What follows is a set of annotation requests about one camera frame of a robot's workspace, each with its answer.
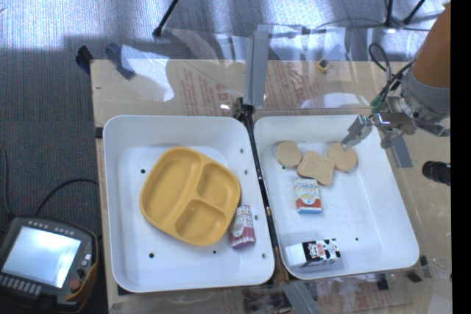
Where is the round tan biscuit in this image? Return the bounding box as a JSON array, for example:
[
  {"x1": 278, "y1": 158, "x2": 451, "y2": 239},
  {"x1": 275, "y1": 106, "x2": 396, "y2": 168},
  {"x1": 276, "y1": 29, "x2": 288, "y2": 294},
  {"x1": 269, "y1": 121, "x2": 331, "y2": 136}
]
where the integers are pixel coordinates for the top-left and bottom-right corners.
[{"x1": 276, "y1": 140, "x2": 304, "y2": 169}]

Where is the pink carton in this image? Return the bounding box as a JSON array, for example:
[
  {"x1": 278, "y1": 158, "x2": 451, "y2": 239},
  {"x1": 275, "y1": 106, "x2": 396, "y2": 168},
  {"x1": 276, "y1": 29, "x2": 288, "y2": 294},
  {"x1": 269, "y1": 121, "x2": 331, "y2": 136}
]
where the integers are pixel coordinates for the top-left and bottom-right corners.
[{"x1": 228, "y1": 204, "x2": 257, "y2": 251}]

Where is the black block with thin wires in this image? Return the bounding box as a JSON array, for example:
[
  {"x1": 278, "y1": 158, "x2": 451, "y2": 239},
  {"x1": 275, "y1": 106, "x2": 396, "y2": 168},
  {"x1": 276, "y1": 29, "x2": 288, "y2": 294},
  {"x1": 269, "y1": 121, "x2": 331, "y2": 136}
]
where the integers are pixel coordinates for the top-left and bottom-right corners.
[{"x1": 231, "y1": 97, "x2": 255, "y2": 119}]

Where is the black cylinder on white bracket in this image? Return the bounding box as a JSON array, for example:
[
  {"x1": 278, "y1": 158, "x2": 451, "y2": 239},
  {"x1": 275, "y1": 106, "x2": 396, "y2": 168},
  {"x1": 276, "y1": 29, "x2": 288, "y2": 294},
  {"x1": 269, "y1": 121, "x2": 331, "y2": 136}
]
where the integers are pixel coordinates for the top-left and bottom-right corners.
[{"x1": 419, "y1": 123, "x2": 452, "y2": 188}]

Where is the yellow divided plate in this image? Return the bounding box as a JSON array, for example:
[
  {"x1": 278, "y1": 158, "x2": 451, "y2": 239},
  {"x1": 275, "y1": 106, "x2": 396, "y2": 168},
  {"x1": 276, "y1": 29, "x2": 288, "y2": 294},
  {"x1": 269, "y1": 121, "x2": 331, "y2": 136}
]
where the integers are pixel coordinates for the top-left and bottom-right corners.
[{"x1": 138, "y1": 146, "x2": 243, "y2": 247}]

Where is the white red and blue carton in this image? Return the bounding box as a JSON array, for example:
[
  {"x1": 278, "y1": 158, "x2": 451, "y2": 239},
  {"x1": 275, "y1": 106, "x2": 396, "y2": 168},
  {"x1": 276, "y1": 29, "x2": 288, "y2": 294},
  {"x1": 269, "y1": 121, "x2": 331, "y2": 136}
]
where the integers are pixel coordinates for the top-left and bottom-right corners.
[{"x1": 292, "y1": 177, "x2": 323, "y2": 215}]

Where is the white plastic tray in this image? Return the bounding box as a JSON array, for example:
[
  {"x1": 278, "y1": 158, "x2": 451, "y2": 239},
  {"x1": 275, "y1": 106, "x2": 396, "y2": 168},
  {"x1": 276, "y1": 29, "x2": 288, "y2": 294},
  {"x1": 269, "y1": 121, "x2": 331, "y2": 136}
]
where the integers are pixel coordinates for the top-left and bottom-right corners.
[
  {"x1": 252, "y1": 114, "x2": 421, "y2": 281},
  {"x1": 102, "y1": 114, "x2": 276, "y2": 294}
]

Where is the heart-shaped tan biscuit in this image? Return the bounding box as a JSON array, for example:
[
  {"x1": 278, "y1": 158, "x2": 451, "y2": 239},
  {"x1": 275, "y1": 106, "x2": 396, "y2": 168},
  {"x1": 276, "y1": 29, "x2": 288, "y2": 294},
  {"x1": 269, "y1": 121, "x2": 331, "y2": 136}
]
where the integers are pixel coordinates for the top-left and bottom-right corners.
[{"x1": 327, "y1": 141, "x2": 359, "y2": 174}]

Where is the brown cardboard board red print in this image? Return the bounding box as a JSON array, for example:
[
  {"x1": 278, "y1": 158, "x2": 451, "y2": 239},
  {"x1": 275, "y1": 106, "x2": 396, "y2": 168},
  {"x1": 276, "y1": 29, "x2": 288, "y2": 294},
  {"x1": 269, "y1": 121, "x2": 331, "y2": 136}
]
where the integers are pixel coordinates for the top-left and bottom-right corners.
[{"x1": 90, "y1": 58, "x2": 452, "y2": 314}]

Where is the tan toast slice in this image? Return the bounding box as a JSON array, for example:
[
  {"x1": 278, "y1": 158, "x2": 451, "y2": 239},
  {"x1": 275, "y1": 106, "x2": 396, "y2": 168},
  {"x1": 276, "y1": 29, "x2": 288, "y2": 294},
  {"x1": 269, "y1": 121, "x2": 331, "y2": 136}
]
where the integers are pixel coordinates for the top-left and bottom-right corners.
[{"x1": 296, "y1": 149, "x2": 336, "y2": 187}]

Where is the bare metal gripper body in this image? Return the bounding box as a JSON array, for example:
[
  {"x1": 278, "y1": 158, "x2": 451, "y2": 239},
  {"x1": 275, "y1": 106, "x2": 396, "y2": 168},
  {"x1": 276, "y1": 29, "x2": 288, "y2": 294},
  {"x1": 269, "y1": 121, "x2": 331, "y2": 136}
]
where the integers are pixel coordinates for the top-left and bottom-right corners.
[{"x1": 371, "y1": 95, "x2": 448, "y2": 140}]

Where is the black and white carton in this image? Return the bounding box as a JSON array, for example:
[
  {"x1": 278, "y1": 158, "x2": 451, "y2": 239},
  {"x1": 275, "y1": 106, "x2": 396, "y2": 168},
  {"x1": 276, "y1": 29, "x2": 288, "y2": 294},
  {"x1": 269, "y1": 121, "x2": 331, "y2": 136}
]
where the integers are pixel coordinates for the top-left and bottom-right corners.
[{"x1": 284, "y1": 238, "x2": 344, "y2": 269}]

